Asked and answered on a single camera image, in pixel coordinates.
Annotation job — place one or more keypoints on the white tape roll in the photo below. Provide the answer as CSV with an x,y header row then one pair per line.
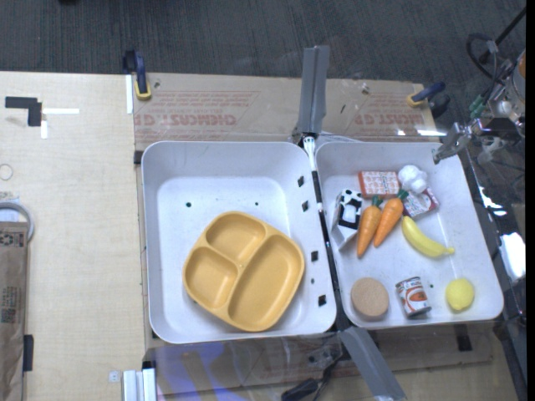
x,y
28,219

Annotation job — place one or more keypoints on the black and white carton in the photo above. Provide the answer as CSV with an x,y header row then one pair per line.
x,y
346,219

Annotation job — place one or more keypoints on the white plastic tray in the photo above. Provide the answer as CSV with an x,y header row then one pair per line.
x,y
175,232
393,261

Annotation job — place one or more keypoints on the brown paper bag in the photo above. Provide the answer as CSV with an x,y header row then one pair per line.
x,y
11,307

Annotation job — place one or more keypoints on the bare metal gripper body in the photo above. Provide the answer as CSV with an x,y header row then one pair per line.
x,y
503,111

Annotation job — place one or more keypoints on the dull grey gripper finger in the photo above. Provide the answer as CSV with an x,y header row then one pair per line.
x,y
449,148
456,130

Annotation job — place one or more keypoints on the white lumpy toy food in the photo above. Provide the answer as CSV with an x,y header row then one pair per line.
x,y
413,178

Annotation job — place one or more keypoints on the red and white packet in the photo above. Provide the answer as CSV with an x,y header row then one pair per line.
x,y
422,204

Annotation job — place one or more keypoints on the orange and white packet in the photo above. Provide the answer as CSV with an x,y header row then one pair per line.
x,y
378,184

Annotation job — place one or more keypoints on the yellow banana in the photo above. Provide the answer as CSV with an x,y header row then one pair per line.
x,y
420,237

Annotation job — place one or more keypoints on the red and white can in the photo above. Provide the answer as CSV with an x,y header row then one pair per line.
x,y
413,298

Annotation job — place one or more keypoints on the yellow lemon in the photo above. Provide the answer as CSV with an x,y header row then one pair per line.
x,y
460,294

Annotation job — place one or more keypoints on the tan round biscuit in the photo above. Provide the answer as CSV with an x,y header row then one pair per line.
x,y
369,298

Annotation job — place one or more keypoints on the yellow divided plate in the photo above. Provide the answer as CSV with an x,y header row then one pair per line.
x,y
251,274

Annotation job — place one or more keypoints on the brown cardboard board red print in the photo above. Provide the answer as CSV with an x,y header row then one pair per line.
x,y
217,115

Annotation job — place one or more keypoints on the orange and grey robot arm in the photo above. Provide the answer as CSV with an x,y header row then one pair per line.
x,y
521,67

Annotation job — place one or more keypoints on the orange carrot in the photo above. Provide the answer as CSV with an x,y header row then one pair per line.
x,y
368,228
389,219

